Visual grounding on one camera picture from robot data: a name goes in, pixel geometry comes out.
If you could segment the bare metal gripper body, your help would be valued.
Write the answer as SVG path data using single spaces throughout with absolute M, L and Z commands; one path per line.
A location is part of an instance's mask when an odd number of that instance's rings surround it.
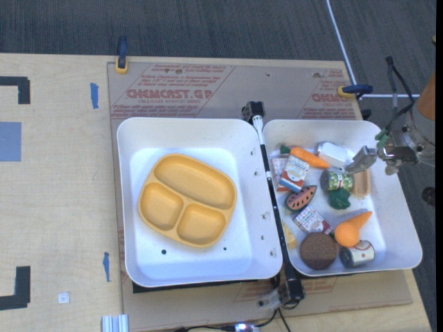
M 422 163 L 435 166 L 435 127 L 405 124 L 401 129 L 382 129 L 377 134 L 377 153 L 391 167 Z

